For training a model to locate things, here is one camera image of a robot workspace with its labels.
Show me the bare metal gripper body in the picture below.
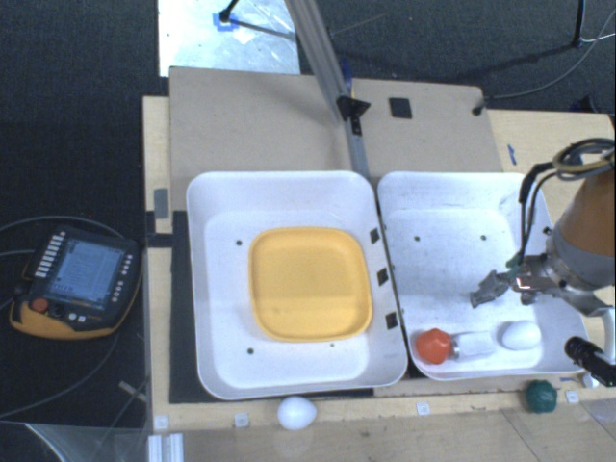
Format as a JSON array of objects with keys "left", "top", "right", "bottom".
[{"left": 502, "top": 252, "right": 570, "bottom": 306}]

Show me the white plastic tray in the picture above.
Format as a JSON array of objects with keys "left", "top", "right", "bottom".
[
  {"left": 185, "top": 169, "right": 410, "bottom": 401},
  {"left": 375, "top": 170, "right": 591, "bottom": 382}
]

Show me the white egg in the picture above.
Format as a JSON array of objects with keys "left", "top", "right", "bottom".
[
  {"left": 500, "top": 320, "right": 543, "bottom": 351},
  {"left": 276, "top": 395, "right": 319, "bottom": 432}
]

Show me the dark green round toy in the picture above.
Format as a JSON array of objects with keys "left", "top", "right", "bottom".
[{"left": 525, "top": 378, "right": 559, "bottom": 415}]

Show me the yellow plate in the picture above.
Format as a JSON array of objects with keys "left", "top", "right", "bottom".
[{"left": 247, "top": 226, "right": 374, "bottom": 343}]

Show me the brown cardboard board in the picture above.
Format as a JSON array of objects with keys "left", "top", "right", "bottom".
[{"left": 167, "top": 65, "right": 530, "bottom": 399}]

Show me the black cylinder on white bracket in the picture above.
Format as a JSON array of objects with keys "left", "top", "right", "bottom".
[{"left": 564, "top": 305, "right": 616, "bottom": 389}]

